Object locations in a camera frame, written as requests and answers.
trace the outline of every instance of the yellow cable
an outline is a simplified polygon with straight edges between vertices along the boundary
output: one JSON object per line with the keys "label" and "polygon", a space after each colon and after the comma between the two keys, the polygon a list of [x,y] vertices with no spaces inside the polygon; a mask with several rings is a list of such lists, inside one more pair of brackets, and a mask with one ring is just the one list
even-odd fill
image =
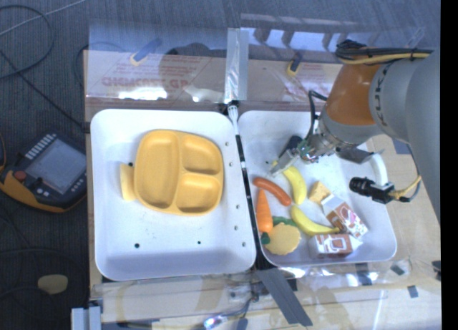
{"label": "yellow cable", "polygon": [[410,59],[410,58],[426,58],[428,57],[428,53],[406,53],[406,54],[390,54],[390,55],[379,55],[377,57],[371,58],[363,58],[363,59],[355,59],[355,60],[348,60],[342,59],[339,57],[339,60],[344,64],[371,64],[371,63],[379,63],[379,62],[388,62],[390,60],[395,59]]}
{"label": "yellow cable", "polygon": [[392,196],[393,198],[395,198],[396,200],[399,200],[399,198],[401,196],[404,196],[406,195],[412,188],[414,188],[416,185],[419,184],[419,182],[422,180],[422,177],[420,175],[418,175],[416,177],[416,179],[414,180],[414,182],[412,184],[410,184],[409,186],[407,186],[407,188],[405,189],[402,189],[402,190],[393,190],[393,191],[390,191],[388,193],[388,195]]}

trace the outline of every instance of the toy banana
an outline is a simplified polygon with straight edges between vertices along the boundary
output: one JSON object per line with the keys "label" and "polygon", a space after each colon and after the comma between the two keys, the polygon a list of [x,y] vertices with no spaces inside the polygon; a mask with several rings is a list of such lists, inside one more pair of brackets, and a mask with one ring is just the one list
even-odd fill
{"label": "toy banana", "polygon": [[302,174],[294,166],[288,167],[283,171],[283,174],[288,179],[291,187],[293,189],[293,199],[294,203],[300,205],[307,198],[307,185],[306,181],[303,179]]}
{"label": "toy banana", "polygon": [[305,232],[309,236],[339,232],[337,227],[331,228],[326,225],[313,222],[297,205],[293,205],[291,207],[291,219],[293,219],[294,223],[301,231]]}

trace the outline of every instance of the brown sausage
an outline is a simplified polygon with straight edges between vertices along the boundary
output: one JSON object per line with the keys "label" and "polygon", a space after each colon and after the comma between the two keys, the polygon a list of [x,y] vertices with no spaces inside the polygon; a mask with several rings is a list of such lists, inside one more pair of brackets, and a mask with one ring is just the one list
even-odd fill
{"label": "brown sausage", "polygon": [[287,192],[270,180],[257,177],[253,180],[253,184],[258,188],[267,190],[269,193],[273,194],[278,201],[286,207],[292,203],[292,200]]}

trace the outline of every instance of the yellow round toy food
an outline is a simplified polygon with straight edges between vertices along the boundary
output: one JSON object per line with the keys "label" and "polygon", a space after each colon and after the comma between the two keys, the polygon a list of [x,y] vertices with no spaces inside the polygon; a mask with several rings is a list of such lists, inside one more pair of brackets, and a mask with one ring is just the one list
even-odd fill
{"label": "yellow round toy food", "polygon": [[294,225],[279,223],[269,232],[270,243],[264,245],[271,253],[286,255],[292,253],[301,241],[301,232]]}

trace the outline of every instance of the orange and black device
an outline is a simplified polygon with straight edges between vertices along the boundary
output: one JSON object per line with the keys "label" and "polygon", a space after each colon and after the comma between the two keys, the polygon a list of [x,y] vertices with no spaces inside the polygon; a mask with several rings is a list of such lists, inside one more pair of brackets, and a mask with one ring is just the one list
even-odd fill
{"label": "orange and black device", "polygon": [[86,155],[71,139],[47,132],[6,163],[1,143],[0,190],[33,208],[63,213],[87,194]]}

